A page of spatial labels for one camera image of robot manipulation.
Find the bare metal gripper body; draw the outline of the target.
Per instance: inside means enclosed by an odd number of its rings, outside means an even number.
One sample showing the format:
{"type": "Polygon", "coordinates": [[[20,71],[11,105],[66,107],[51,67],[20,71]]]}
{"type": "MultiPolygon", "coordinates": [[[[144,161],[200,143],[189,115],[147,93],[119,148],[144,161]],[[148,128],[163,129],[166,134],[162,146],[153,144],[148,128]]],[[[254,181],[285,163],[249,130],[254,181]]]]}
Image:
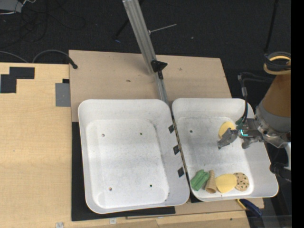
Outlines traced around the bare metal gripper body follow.
{"type": "Polygon", "coordinates": [[[237,125],[238,136],[240,138],[261,137],[264,143],[269,143],[276,148],[284,148],[290,142],[289,133],[280,133],[268,125],[264,120],[257,118],[247,118],[237,125]]]}

